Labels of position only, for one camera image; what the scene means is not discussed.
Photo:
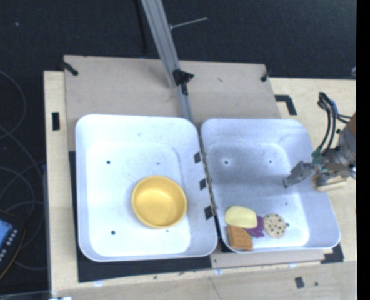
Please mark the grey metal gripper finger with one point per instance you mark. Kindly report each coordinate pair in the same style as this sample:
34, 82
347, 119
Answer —
297, 173

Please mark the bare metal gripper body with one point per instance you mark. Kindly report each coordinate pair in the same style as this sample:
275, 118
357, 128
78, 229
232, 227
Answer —
339, 159

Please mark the white plastic tray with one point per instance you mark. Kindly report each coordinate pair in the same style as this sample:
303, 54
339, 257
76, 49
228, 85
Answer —
253, 180
116, 198

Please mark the beige chocolate chip biscuit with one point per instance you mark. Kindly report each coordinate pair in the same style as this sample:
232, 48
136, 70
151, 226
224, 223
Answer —
274, 225

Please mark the purple toy grapes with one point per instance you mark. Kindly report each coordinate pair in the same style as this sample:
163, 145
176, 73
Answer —
257, 231

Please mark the yellow rounded toy food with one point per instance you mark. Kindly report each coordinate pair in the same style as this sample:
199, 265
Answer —
240, 217

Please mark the orange toy waffle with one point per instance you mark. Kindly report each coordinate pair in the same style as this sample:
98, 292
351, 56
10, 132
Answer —
240, 238

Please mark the thin black and white rod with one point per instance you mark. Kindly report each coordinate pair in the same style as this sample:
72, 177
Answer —
207, 173

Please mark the yellow bowl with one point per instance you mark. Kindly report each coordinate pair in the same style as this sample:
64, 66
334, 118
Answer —
158, 202

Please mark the brown cardboard board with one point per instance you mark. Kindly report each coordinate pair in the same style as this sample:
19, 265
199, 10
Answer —
132, 86

